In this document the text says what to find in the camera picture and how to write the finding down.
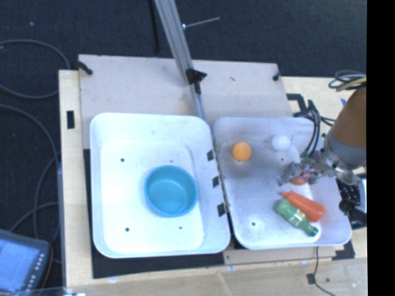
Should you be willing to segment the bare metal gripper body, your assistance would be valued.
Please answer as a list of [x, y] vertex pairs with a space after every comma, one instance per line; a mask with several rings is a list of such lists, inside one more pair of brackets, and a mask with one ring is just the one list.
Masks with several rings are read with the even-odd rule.
[[309, 175], [309, 184], [314, 184], [324, 177], [337, 178], [345, 184], [356, 183], [354, 168], [331, 152], [314, 152], [311, 156], [303, 159], [301, 165], [302, 171]]

